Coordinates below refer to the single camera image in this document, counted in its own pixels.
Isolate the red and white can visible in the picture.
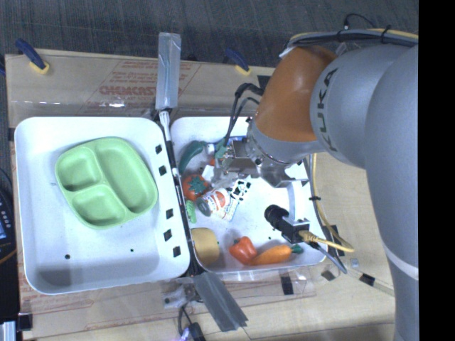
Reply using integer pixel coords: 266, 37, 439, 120
196, 188, 232, 217

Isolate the green leafy vegetable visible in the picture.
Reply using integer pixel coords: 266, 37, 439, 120
185, 200, 198, 224

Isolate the orange carrot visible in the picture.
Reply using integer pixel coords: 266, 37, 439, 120
250, 244, 305, 266

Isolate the black block with thin wires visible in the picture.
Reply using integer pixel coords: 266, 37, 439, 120
187, 322, 206, 341

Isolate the orange tomato with green top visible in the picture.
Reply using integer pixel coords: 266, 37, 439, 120
181, 173, 211, 202

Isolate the white carton with black spots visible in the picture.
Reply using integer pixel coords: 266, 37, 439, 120
222, 178, 252, 223

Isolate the black cylinder on white bracket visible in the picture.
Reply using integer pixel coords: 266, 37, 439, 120
264, 180, 311, 244

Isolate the orange bell pepper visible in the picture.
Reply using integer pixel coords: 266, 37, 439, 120
228, 236, 258, 266

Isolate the tan round bread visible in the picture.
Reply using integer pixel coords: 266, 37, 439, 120
190, 227, 221, 266

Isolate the green divided plate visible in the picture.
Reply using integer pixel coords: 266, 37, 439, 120
54, 136, 159, 231

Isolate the white plastic tray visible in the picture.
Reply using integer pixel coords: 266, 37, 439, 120
169, 116, 328, 275
14, 116, 191, 296

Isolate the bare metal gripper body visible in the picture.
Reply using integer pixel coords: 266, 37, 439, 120
227, 139, 309, 188

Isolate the brown cardboard board red print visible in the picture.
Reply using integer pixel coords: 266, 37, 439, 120
4, 48, 395, 341

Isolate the dark green chili pepper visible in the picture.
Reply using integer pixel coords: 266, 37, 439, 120
177, 140, 208, 174

